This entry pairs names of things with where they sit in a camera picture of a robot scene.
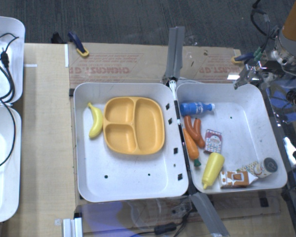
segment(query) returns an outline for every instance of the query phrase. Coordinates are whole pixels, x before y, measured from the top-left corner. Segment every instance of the yellow banana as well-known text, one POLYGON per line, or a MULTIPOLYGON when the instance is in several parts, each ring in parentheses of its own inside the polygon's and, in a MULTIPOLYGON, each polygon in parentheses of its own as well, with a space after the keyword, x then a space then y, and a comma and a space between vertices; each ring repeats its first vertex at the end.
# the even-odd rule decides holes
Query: yellow banana
POLYGON ((93 125, 89 131, 89 137, 94 138, 100 134, 103 127, 103 114, 102 111, 94 107, 91 103, 88 103, 88 107, 91 109, 92 117, 93 117, 93 125))

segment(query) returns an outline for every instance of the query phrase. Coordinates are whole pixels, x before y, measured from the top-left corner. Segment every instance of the dark gray carpet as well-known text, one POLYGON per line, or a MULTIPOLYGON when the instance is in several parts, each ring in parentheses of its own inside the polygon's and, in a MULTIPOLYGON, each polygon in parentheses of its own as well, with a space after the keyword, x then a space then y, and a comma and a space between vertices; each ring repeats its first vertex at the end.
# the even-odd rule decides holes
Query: dark gray carpet
MULTIPOLYGON (((51 43, 68 31, 82 42, 167 45, 169 28, 186 27, 186 45, 255 51, 265 37, 250 21, 256 0, 0 0, 0 16, 26 27, 26 42, 51 43)), ((295 0, 261 0, 271 26, 282 26, 295 0)), ((263 17, 256 15, 264 27, 263 17)), ((269 41, 269 48, 274 46, 269 41)))

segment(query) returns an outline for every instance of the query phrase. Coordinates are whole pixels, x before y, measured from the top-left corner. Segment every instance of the blue bottle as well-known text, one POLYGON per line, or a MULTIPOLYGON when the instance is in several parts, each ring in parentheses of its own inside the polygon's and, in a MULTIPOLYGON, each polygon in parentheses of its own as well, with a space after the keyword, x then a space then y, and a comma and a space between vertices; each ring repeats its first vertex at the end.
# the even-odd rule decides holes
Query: blue bottle
POLYGON ((182 116, 186 115, 197 115, 205 111, 213 111, 215 109, 214 104, 204 104, 201 102, 192 102, 192 103, 181 103, 180 104, 180 113, 182 116))

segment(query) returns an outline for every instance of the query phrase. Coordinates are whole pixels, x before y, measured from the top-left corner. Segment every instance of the orange sausage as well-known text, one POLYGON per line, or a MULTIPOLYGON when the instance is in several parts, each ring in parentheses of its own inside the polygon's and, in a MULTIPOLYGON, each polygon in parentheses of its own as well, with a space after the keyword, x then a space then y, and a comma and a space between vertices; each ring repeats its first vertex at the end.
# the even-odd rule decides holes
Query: orange sausage
POLYGON ((193 140, 200 139, 200 135, 193 129, 190 115, 184 116, 184 125, 186 128, 186 131, 189 133, 189 135, 192 137, 193 140))
POLYGON ((188 156, 191 160, 194 161, 194 166, 198 167, 201 165, 201 163, 198 160, 199 151, 198 151, 197 145, 185 128, 183 128, 183 134, 184 134, 188 156))
POLYGON ((200 148, 204 148, 205 147, 205 141, 202 137, 201 134, 201 120, 199 118, 196 118, 194 121, 194 125, 193 125, 194 130, 197 132, 197 134, 199 134, 200 138, 198 140, 196 140, 196 144, 200 147, 200 148))

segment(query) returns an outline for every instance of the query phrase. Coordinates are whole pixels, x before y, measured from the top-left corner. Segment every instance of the yellow and blue clamp handle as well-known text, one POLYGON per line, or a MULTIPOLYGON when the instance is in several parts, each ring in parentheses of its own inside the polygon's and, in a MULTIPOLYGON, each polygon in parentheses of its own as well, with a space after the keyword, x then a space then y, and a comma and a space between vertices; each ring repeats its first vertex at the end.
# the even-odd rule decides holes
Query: yellow and blue clamp handle
POLYGON ((89 55, 89 51, 82 45, 76 33, 68 32, 68 37, 74 42, 77 52, 82 57, 87 57, 89 55))

